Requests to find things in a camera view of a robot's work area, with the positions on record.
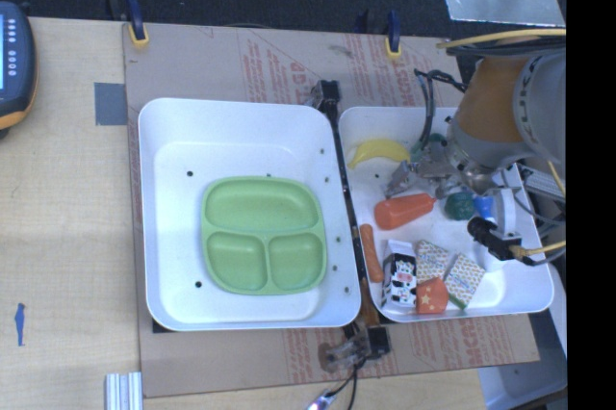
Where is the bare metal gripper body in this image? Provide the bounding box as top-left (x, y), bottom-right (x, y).
top-left (408, 141), bottom-right (498, 197)

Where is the green broccoli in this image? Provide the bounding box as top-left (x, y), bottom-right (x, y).
top-left (443, 191), bottom-right (477, 222)

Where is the orange carrot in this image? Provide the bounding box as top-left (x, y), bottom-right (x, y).
top-left (373, 192), bottom-right (438, 232)

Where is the yellow banana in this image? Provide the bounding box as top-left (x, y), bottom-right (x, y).
top-left (346, 138), bottom-right (412, 170)

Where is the blue and white bottle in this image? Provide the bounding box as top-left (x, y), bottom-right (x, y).
top-left (472, 194), bottom-right (498, 222)

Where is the white orange patterned packet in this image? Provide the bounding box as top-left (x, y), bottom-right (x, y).
top-left (442, 251), bottom-right (487, 311)
top-left (414, 239), bottom-right (451, 285)

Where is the orange sausage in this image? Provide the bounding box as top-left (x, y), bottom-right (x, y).
top-left (358, 222), bottom-right (386, 284)

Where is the white cow print milk carton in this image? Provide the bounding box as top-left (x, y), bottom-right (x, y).
top-left (380, 239), bottom-right (419, 310)

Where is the orange carton with yellow star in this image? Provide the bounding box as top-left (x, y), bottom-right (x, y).
top-left (415, 276), bottom-right (450, 316)

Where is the white plastic tray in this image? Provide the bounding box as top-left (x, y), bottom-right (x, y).
top-left (337, 105), bottom-right (556, 324)
top-left (137, 96), bottom-right (363, 333)

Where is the green divided plate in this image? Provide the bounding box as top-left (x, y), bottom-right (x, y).
top-left (199, 175), bottom-right (329, 296)

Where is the brown cardboard board red print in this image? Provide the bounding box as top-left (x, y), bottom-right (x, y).
top-left (121, 22), bottom-right (542, 399)

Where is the black cylinder on white bracket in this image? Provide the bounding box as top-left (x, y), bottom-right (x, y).
top-left (466, 186), bottom-right (524, 263)

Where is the black block with thin wires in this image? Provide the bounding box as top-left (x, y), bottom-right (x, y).
top-left (319, 324), bottom-right (392, 373)
top-left (309, 79), bottom-right (343, 112)

